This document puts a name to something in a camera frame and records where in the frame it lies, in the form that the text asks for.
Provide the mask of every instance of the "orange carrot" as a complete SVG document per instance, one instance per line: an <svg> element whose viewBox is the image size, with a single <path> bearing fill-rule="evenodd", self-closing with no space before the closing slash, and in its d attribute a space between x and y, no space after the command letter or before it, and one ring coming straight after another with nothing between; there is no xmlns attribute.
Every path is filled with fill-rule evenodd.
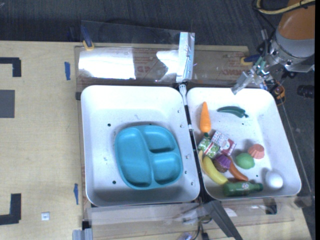
<svg viewBox="0 0 320 240"><path fill-rule="evenodd" d="M207 102L203 102L202 104L202 111L200 115L200 130L203 133L208 133L211 131L211 121Z"/></svg>
<svg viewBox="0 0 320 240"><path fill-rule="evenodd" d="M247 182L249 179L247 176L243 175L235 166L234 162L232 161L232 158L230 156L228 156L228 158L230 159L231 163L230 163L230 168L229 168L229 172L233 175L233 177L235 177L238 181L242 181L242 182Z"/></svg>

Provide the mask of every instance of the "wooden table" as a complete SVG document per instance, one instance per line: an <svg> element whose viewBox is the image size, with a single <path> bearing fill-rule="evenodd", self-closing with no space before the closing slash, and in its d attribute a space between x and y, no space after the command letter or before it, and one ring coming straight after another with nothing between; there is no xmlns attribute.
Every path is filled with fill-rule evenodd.
<svg viewBox="0 0 320 240"><path fill-rule="evenodd" d="M9 214L11 194L21 194L21 220L0 225L1 239L67 240L72 239L73 230L82 227L81 152L75 98L75 47L80 45L0 41L0 57L21 60L21 77L13 77L12 64L0 64L0 90L14 90L15 95L14 118L0 118L0 214ZM65 63L70 65L70 80ZM47 212L49 220L42 220L42 213ZM292 221L237 229L246 240L311 239L302 210L293 208L291 212ZM227 239L220 229L207 232L211 239ZM175 240L180 234L167 234L165 238ZM93 236L103 239L98 234Z"/></svg>

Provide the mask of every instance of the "blue divided plate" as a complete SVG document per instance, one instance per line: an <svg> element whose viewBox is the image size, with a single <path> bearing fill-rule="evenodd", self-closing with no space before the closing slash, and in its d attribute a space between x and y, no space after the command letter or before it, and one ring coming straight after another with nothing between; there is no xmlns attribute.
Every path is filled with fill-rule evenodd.
<svg viewBox="0 0 320 240"><path fill-rule="evenodd" d="M139 125L115 137L115 158L123 181L131 188L149 190L176 182L183 172L175 137L164 127Z"/></svg>

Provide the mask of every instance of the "yellow banana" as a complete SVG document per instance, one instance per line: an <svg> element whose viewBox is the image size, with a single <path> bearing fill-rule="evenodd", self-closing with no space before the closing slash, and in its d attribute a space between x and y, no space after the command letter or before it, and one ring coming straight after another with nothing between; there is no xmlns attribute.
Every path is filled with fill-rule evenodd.
<svg viewBox="0 0 320 240"><path fill-rule="evenodd" d="M219 172L214 163L212 162L211 158L208 156L205 156L202 161L203 169L205 173L210 177L211 180L213 180L215 183L219 185L223 185L226 182L228 182L228 179L226 176L224 176L221 172Z"/></svg>

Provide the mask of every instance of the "egg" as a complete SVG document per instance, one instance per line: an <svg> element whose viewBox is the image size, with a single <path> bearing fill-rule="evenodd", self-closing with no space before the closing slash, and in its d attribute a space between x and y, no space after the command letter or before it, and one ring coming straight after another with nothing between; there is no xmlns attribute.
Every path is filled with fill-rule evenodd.
<svg viewBox="0 0 320 240"><path fill-rule="evenodd" d="M284 185L284 179L275 171L268 171L265 175L265 183L271 188L278 190Z"/></svg>

